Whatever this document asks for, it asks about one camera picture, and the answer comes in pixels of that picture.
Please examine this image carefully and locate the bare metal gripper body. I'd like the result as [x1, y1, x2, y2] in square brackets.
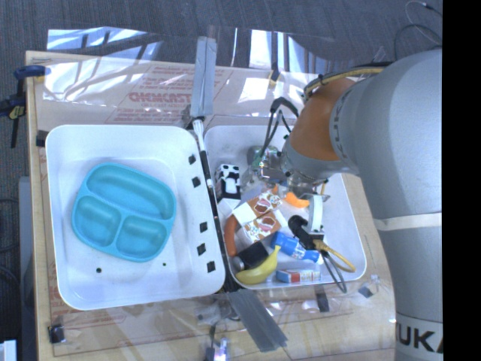
[243, 145, 327, 199]

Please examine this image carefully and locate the orange carrot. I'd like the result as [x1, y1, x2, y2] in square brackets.
[273, 184, 311, 209]

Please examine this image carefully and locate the white carton with brown print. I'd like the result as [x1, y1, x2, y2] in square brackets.
[231, 191, 283, 223]
[240, 211, 283, 246]

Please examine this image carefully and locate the small white box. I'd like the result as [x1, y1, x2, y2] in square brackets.
[217, 198, 242, 220]

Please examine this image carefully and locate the orange sausage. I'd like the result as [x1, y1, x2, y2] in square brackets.
[223, 214, 242, 258]

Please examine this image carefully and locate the blue bottle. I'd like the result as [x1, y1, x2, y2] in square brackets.
[271, 231, 325, 265]

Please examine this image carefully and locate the black can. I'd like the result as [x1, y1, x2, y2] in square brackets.
[232, 241, 270, 272]

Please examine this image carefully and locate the white plastic tray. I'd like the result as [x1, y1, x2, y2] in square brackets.
[202, 125, 368, 291]
[44, 124, 227, 311]

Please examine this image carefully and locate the yellow banana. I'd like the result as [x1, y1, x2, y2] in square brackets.
[234, 244, 283, 287]

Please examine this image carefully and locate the red white and blue packet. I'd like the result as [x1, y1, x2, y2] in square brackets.
[275, 268, 322, 285]

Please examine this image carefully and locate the blue divided plate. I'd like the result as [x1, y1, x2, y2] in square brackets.
[71, 162, 178, 263]

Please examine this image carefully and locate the brown cardboard board red print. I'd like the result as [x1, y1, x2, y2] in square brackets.
[24, 50, 398, 361]

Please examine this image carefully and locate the black cylinder on white bracket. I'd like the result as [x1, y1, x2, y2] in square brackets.
[288, 193, 326, 251]

